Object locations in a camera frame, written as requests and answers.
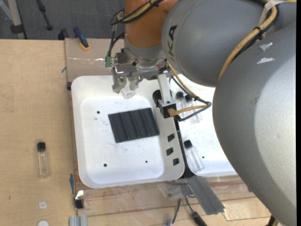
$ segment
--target clear plastic vial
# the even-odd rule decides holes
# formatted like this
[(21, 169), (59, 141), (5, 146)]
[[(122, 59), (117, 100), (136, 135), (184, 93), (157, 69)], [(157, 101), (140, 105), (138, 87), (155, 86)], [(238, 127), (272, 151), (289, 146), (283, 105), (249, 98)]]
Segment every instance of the clear plastic vial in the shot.
[(198, 150), (192, 145), (190, 140), (184, 141), (185, 153), (189, 169), (196, 175), (204, 168)]
[[(175, 95), (175, 103), (176, 103), (176, 107), (177, 107), (177, 111), (184, 109), (185, 108), (185, 98), (184, 98), (184, 94), (183, 92), (177, 92)], [(186, 112), (182, 112), (179, 114), (179, 116), (181, 116), (182, 118), (186, 116)]]
[[(192, 106), (196, 106), (196, 103), (193, 101), (193, 97), (191, 95), (185, 95), (185, 102), (186, 102), (186, 107), (192, 107)], [(187, 115), (191, 115), (192, 113), (195, 113), (196, 111), (198, 111), (197, 109), (195, 110), (191, 110), (188, 111)], [(189, 120), (192, 120), (192, 122), (194, 123), (199, 123), (201, 120), (203, 119), (201, 113), (198, 113), (196, 115), (194, 115), (192, 118), (189, 118)]]
[(39, 175), (40, 177), (45, 178), (49, 175), (45, 142), (39, 142), (37, 144), (37, 148), (38, 148), (39, 170), (40, 170)]

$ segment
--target green object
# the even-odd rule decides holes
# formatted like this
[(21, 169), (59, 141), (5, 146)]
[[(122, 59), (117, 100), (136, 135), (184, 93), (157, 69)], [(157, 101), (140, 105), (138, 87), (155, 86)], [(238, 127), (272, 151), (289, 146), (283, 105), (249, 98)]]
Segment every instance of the green object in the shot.
[(107, 56), (105, 57), (104, 61), (105, 61), (105, 67), (112, 67), (111, 56), (108, 56), (108, 54), (107, 54)]

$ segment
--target tripod leg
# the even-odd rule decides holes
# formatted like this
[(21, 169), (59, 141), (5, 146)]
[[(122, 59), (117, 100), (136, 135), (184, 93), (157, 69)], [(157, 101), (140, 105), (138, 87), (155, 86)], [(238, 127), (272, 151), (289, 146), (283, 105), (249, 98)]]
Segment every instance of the tripod leg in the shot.
[(18, 38), (26, 39), (26, 33), (22, 24), (16, 0), (8, 0), (8, 6), (13, 20), (11, 25), (12, 32), (17, 34)]
[(46, 8), (45, 6), (42, 4), (41, 0), (36, 0), (37, 4), (38, 4), (38, 7), (39, 7), (39, 10), (41, 11), (44, 19), (45, 19), (45, 22), (47, 23), (47, 30), (51, 31), (53, 29), (52, 25), (50, 24), (50, 21), (46, 15)]

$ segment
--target black cap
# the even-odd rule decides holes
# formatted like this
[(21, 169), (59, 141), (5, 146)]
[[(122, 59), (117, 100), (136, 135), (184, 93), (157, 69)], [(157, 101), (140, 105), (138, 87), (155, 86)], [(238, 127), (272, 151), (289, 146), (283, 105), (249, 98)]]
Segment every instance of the black cap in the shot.
[(186, 102), (191, 102), (192, 99), (193, 99), (192, 95), (190, 95), (190, 94), (185, 95)]
[(176, 99), (184, 99), (184, 94), (183, 94), (183, 92), (177, 92), (176, 95), (175, 95), (175, 98), (176, 98)]
[(38, 147), (38, 152), (43, 152), (46, 150), (46, 145), (45, 145), (45, 142), (39, 142), (37, 144), (37, 147)]
[(184, 146), (185, 146), (186, 149), (193, 147), (190, 140), (184, 141)]

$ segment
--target clear packing tape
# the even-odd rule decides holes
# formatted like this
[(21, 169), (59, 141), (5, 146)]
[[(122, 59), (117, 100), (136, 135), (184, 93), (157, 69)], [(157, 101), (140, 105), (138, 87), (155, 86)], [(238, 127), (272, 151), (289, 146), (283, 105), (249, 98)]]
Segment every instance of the clear packing tape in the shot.
[[(87, 40), (91, 46), (89, 51), (82, 50), (78, 39), (65, 40), (68, 82), (83, 75), (111, 75), (111, 68), (106, 68), (104, 62), (110, 40)], [(112, 54), (119, 52), (121, 48), (123, 40), (116, 43)], [(147, 222), (146, 225), (162, 225), (174, 217), (177, 203), (181, 198), (176, 220), (191, 218), (191, 211), (185, 200), (185, 195), (191, 193), (191, 190), (185, 179), (99, 189), (84, 185), (78, 170), (71, 92), (70, 112), (75, 171), (74, 192), (78, 216), (87, 215), (88, 222), (92, 225), (94, 220), (99, 222), (95, 216), (109, 218), (116, 214), (118, 218), (125, 217), (126, 220), (130, 220), (133, 225), (142, 225), (142, 221)], [(221, 213), (224, 220), (270, 217), (270, 212), (238, 176), (221, 175), (206, 177), (206, 180), (225, 207)], [(200, 216), (205, 215), (196, 198), (188, 197), (188, 202)]]

